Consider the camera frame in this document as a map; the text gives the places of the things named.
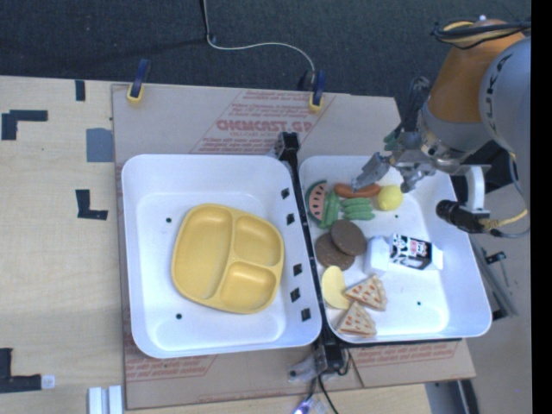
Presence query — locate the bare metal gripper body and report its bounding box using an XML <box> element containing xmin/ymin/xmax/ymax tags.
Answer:
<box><xmin>389</xmin><ymin>129</ymin><xmax>466</xmax><ymax>175</ymax></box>

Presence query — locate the orange sausage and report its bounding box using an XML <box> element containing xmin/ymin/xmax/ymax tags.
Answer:
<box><xmin>333</xmin><ymin>182</ymin><xmax>383</xmax><ymax>199</ymax></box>

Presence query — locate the yellow lemon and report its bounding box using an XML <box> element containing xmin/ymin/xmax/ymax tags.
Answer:
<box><xmin>376</xmin><ymin>184</ymin><xmax>405</xmax><ymax>212</ymax></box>

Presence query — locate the green pea pod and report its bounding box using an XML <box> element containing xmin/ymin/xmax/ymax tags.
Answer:
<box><xmin>319</xmin><ymin>190</ymin><xmax>342</xmax><ymax>230</ymax></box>
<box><xmin>339</xmin><ymin>196</ymin><xmax>376</xmax><ymax>222</ymax></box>

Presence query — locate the red green watermelon slice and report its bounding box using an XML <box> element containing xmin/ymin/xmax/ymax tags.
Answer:
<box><xmin>304</xmin><ymin>179</ymin><xmax>329</xmax><ymax>228</ymax></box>

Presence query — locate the brown round biscuit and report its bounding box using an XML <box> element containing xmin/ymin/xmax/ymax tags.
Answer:
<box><xmin>329</xmin><ymin>219</ymin><xmax>368</xmax><ymax>257</ymax></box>
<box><xmin>314</xmin><ymin>232</ymin><xmax>356</xmax><ymax>272</ymax></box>

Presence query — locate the white carton with cow print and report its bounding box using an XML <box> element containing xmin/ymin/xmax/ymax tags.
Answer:
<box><xmin>387</xmin><ymin>232</ymin><xmax>445</xmax><ymax>272</ymax></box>

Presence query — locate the plain white carton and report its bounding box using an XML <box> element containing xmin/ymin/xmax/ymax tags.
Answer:
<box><xmin>362</xmin><ymin>235</ymin><xmax>392</xmax><ymax>276</ymax></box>

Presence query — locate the thin black rod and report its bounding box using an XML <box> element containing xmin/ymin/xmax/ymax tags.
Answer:
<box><xmin>282</xmin><ymin>144</ymin><xmax>342</xmax><ymax>361</ymax></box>

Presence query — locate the yellow potato crisp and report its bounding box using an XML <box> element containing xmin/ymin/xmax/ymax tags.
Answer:
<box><xmin>321</xmin><ymin>265</ymin><xmax>352</xmax><ymax>311</ymax></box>

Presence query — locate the pizza slice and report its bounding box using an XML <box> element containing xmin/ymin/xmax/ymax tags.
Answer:
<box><xmin>342</xmin><ymin>273</ymin><xmax>388</xmax><ymax>312</ymax></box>
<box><xmin>335</xmin><ymin>300</ymin><xmax>378</xmax><ymax>339</ymax></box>

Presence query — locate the white plastic tray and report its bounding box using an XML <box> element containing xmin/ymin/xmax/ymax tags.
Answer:
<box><xmin>298</xmin><ymin>154</ymin><xmax>493</xmax><ymax>344</ymax></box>
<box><xmin>120</xmin><ymin>153</ymin><xmax>323</xmax><ymax>360</ymax></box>

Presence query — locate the yellow divided plate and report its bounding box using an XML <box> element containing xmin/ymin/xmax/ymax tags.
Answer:
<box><xmin>170</xmin><ymin>203</ymin><xmax>285</xmax><ymax>315</ymax></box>

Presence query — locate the brown cardboard board red print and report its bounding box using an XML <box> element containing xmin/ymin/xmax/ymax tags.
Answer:
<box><xmin>110</xmin><ymin>83</ymin><xmax>478</xmax><ymax>411</ymax></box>

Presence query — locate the black cylinder on white bracket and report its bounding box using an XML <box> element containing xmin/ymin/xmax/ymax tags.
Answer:
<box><xmin>435</xmin><ymin>164</ymin><xmax>492</xmax><ymax>235</ymax></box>

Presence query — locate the black block with thin wires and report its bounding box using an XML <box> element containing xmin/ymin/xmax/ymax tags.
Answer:
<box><xmin>274</xmin><ymin>131</ymin><xmax>301</xmax><ymax>161</ymax></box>
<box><xmin>317</xmin><ymin>342</ymin><xmax>351</xmax><ymax>375</ymax></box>

